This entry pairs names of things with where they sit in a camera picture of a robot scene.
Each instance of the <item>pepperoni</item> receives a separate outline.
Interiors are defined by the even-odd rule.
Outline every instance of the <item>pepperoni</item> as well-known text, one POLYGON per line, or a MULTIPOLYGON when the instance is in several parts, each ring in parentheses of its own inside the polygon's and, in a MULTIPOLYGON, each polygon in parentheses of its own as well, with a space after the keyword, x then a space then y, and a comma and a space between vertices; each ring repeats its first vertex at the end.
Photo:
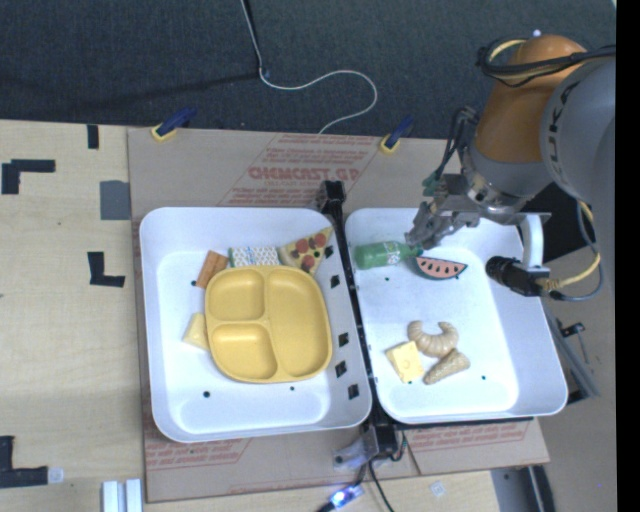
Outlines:
POLYGON ((302 239, 298 240, 298 241, 296 242, 296 250, 297 250, 299 253, 307 252, 307 251, 309 250, 309 244, 308 244, 308 242, 307 242, 304 238, 302 238, 302 239))
POLYGON ((316 242, 317 247, 324 247, 324 245, 327 243, 327 237, 325 236, 324 233, 318 233, 314 237, 314 240, 316 242))
POLYGON ((304 258, 302 258, 302 264, 300 265, 300 268, 302 268, 302 270, 306 272, 309 272, 315 262, 315 258, 310 254, 307 254, 304 258))

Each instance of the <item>white cable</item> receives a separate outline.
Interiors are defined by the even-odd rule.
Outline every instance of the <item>white cable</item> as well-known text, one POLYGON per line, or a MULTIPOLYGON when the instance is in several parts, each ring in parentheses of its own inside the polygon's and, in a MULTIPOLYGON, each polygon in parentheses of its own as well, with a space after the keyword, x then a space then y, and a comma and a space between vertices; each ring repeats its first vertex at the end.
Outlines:
POLYGON ((312 80, 309 83, 303 84, 303 85, 297 85, 297 86, 282 86, 282 85, 276 85, 271 83, 269 80, 267 80, 267 78, 264 76, 264 71, 262 69, 262 54, 260 53, 260 49, 258 48, 258 41, 256 40, 256 36, 253 32, 253 27, 251 26, 251 20, 249 18, 249 13, 247 12, 247 8, 245 6, 244 0, 240 0, 240 5, 242 5, 242 12, 244 13, 244 17, 245 20, 247 22, 247 27, 249 28, 249 34, 251 35, 251 42, 253 44, 253 49, 256 52, 256 56, 258 57, 258 73, 260 75, 260 80, 262 80, 262 82, 273 88, 273 89, 277 89, 279 91, 300 91, 302 89, 306 89, 307 87, 311 87, 314 84, 317 84, 318 82, 320 82, 321 80, 324 80, 325 78, 329 78, 330 76, 334 76, 334 75, 355 75, 358 76, 362 79, 364 79, 370 86, 371 89, 373 90, 373 101, 369 104, 369 106, 367 108, 365 108, 364 110, 360 110, 359 112, 356 112, 355 114, 350 114, 348 116, 344 116, 344 117, 340 117, 338 119, 335 119, 334 121, 331 121, 330 123, 326 124, 322 130, 320 130, 318 133, 324 133, 324 131, 329 128, 330 126, 333 126, 334 124, 340 123, 342 121, 346 121, 347 119, 352 119, 354 117, 358 117, 361 116, 363 114, 366 114, 367 112, 369 112, 378 102, 378 89, 376 88, 376 85, 373 83, 373 80, 371 80, 367 75, 365 75, 364 73, 361 73, 359 71, 354 71, 352 69, 339 69, 337 71, 331 71, 330 73, 326 73, 318 78, 316 78, 315 80, 312 80))

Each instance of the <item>dark background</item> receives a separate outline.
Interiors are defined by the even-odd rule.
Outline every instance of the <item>dark background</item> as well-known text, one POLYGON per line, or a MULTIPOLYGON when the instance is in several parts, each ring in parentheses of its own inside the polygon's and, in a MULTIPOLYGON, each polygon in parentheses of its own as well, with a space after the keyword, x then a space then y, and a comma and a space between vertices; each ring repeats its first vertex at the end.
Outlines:
MULTIPOLYGON (((616 43, 611 0, 249 7, 272 82, 300 85, 352 69, 376 84, 375 107, 326 132, 334 134, 383 136, 411 115, 412 137, 446 138, 457 108, 482 110, 493 82, 475 66, 476 54, 500 37, 537 29, 587 49, 616 43)), ((365 80, 345 75, 300 92, 267 87, 240 0, 0 0, 0 20, 2 119, 149 126, 190 106, 198 109, 195 128, 317 133, 373 97, 365 80)), ((549 223, 572 222, 573 202, 554 187, 534 206, 553 210, 549 223)), ((579 246, 575 236, 557 236, 546 259, 579 246)))

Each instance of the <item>croissant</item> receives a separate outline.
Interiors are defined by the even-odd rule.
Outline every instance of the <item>croissant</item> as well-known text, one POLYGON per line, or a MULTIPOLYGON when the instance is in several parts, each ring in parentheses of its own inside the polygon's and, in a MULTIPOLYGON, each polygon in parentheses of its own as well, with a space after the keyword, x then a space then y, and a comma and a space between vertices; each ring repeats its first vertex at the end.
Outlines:
POLYGON ((415 341, 423 354, 431 357, 446 356, 458 344, 458 330, 449 322, 438 322, 441 334, 427 334, 422 330, 422 322, 416 320, 407 329, 409 340, 415 341))
POLYGON ((425 384, 433 384, 445 377, 466 370, 470 366, 469 358, 454 348, 429 369, 424 377, 424 382, 425 384))

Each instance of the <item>white tray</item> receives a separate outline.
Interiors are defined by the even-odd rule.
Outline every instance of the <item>white tray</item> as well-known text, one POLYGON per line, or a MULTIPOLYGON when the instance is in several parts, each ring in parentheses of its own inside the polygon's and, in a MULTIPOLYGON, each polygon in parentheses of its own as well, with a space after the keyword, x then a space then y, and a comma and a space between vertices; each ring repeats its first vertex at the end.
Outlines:
MULTIPOLYGON (((416 209, 363 209, 346 222, 350 252, 357 245, 404 241, 416 209)), ((520 296, 489 279, 492 256, 522 259, 515 227, 482 220, 445 237, 426 255, 467 263, 458 279, 429 280, 407 262, 358 270, 358 302, 380 404, 402 423, 439 423, 554 414, 567 399, 566 381, 540 299, 520 296), (407 325, 438 322, 459 332, 458 349, 471 361, 464 372, 432 385, 403 384, 385 351, 407 341, 407 325)), ((425 370, 437 360, 420 355, 425 370)))
POLYGON ((208 250, 280 246, 330 225, 308 209, 161 208, 140 226, 144 305, 154 420, 179 442, 346 428, 371 410, 335 234, 315 278, 323 292, 333 357, 321 374, 292 383, 251 384, 220 372, 211 354, 182 342, 204 290, 191 285, 208 250))

